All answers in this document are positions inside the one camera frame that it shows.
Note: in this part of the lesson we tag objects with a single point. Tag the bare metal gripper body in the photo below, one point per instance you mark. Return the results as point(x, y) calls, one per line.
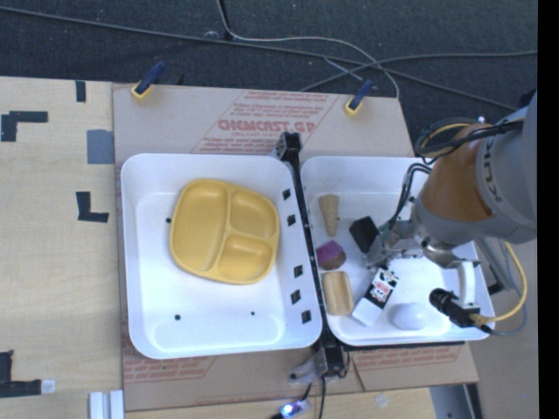
point(410, 245)

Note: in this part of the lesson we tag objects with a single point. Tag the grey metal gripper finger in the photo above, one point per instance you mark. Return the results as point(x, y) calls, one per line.
point(376, 258)
point(385, 240)

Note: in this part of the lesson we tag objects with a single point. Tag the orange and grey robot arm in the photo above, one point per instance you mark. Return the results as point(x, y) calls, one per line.
point(485, 181)

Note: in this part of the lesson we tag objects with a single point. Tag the black box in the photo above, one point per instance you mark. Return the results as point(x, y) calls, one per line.
point(363, 233)

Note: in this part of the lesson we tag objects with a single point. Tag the white carton with cow print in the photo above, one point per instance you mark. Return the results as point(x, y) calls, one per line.
point(375, 297)

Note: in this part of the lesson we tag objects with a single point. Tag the purple onion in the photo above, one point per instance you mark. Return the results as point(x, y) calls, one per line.
point(328, 253)

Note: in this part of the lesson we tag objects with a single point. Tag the tan bread slice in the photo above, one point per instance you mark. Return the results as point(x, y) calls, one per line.
point(337, 293)

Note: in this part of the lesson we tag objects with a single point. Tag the beige ice cream cone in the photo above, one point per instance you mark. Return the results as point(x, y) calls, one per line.
point(329, 212)

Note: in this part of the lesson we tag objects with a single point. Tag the white plastic tray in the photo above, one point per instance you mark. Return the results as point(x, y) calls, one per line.
point(362, 181)
point(209, 317)

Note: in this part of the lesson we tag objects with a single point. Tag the white egg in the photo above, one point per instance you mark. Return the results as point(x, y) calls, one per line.
point(409, 316)

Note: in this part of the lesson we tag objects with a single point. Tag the thin black and white rod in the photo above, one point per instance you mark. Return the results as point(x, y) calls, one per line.
point(308, 234)

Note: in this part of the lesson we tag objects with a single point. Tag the yellow divided plate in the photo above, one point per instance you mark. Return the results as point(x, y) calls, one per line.
point(205, 225)

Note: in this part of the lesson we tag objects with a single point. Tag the brown cardboard board red print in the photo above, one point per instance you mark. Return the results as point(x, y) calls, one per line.
point(183, 120)

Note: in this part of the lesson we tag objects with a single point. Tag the black cylinder on white bracket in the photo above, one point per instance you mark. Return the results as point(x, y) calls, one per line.
point(450, 306)

